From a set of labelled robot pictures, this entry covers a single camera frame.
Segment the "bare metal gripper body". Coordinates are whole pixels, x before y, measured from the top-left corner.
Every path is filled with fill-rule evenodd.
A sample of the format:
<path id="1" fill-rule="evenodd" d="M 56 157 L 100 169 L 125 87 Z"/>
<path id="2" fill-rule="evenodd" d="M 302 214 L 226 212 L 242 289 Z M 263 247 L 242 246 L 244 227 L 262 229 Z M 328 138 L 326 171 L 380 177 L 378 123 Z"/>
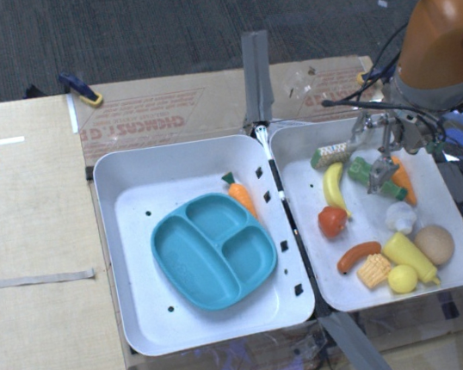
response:
<path id="1" fill-rule="evenodd" d="M 416 154 L 439 151 L 445 143 L 441 118 L 422 109 L 406 105 L 385 104 L 383 147 L 387 152 Z"/>

